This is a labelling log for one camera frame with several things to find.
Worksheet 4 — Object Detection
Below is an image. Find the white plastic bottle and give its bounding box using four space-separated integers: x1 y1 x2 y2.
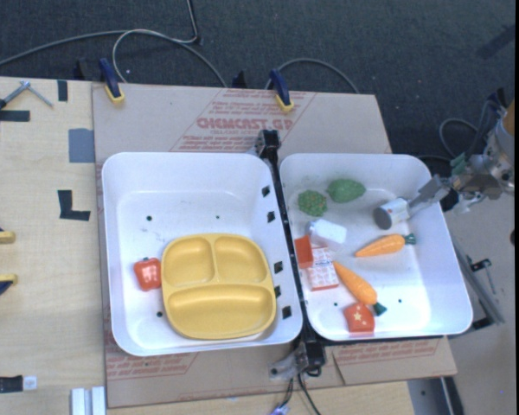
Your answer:
304 218 349 252

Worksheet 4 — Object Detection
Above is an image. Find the green leafy vegetable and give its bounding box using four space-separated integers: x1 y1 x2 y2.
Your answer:
326 177 368 204

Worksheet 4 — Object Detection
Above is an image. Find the orange carrot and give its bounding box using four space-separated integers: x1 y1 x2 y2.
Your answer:
354 232 418 259
331 260 388 318

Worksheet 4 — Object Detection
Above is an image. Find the orange carton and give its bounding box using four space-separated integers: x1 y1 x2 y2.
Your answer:
293 234 315 271

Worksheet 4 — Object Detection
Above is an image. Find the orange pepper slice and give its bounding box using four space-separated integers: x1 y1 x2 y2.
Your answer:
132 256 163 293

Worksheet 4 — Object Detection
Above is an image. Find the red and white packet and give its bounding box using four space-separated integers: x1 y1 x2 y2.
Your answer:
306 246 342 292

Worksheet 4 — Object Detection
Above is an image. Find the black block with thin wires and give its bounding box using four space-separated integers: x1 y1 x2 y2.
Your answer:
254 128 283 160
300 339 328 379

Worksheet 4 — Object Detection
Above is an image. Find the thin black and white rod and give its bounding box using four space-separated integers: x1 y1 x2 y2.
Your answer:
266 152 313 382

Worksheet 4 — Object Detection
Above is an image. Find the red block with yellow star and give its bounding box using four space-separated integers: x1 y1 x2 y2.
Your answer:
343 301 377 335

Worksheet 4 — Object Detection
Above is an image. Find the brown cardboard board red print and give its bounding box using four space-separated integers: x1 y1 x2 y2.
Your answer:
91 82 458 409

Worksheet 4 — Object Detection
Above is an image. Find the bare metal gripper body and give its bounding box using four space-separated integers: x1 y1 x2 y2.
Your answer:
448 153 516 201

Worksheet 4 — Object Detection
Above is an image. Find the white plastic tray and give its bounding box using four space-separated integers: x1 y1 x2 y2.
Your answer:
101 151 304 358
279 152 475 342

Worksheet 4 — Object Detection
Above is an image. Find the black cylinder on white bracket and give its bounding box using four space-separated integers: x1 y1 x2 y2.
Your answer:
439 188 488 215

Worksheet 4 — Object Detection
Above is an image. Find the yellow divided plate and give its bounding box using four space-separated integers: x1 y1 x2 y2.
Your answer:
160 233 279 342

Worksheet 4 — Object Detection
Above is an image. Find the green peas cluster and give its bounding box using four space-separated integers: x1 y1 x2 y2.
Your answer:
297 188 330 217

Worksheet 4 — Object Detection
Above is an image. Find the white and grey can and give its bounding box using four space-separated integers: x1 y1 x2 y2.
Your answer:
372 196 413 232

